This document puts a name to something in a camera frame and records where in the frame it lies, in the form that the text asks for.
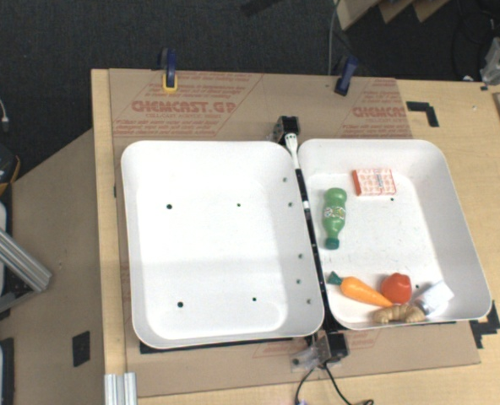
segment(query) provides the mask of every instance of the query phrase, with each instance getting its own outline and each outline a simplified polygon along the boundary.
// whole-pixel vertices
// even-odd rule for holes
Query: wooden table
[[[475,83],[400,80],[399,89],[404,101],[429,102],[437,112],[440,127],[429,127],[423,113],[408,113],[411,131],[414,138],[435,143],[447,158],[500,317],[500,118],[492,97],[500,86],[482,91]],[[122,374],[127,366],[107,70],[92,71],[92,93],[105,372]],[[483,342],[479,365],[343,379],[341,389],[354,401],[371,397],[379,405],[500,403],[500,330]],[[294,392],[293,384],[285,384],[150,397],[139,403],[289,404]],[[339,401],[328,381],[309,382],[304,397],[312,405]]]

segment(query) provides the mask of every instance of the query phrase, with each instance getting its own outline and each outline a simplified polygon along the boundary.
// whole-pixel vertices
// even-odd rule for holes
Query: blue clamp
[[[167,93],[177,91],[178,82],[175,72],[176,57],[175,50],[171,48],[162,48],[161,54],[158,56],[158,66],[166,71],[162,75],[162,87]]]
[[[349,56],[345,61],[344,68],[342,69],[342,75],[338,78],[336,85],[334,86],[334,92],[339,95],[346,96],[348,94],[348,88],[350,87],[351,77],[353,73],[359,66],[359,60],[357,57]]]

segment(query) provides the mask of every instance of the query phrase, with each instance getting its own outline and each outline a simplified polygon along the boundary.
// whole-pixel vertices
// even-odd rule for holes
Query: toy tomato
[[[381,292],[393,303],[407,303],[411,299],[411,280],[409,276],[393,273],[382,281]]]

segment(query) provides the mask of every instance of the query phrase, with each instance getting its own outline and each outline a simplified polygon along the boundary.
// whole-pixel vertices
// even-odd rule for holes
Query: gray floor
[[[248,17],[250,1],[0,0],[0,96],[12,118],[0,142],[27,172],[91,127],[91,68],[154,68],[163,46],[180,69],[326,74],[333,0],[285,0]],[[375,8],[346,32],[337,25],[334,62],[353,53],[359,75],[456,79],[459,14],[481,5],[500,17],[500,0],[454,0],[425,23],[408,8],[385,24]],[[470,19],[480,36],[487,24]],[[455,41],[457,72],[476,78],[481,46]]]

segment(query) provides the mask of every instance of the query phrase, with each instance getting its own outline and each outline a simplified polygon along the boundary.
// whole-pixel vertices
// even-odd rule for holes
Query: ginger root
[[[374,312],[373,316],[373,320],[379,324],[387,324],[389,321],[421,322],[425,318],[420,308],[407,303],[384,307]]]

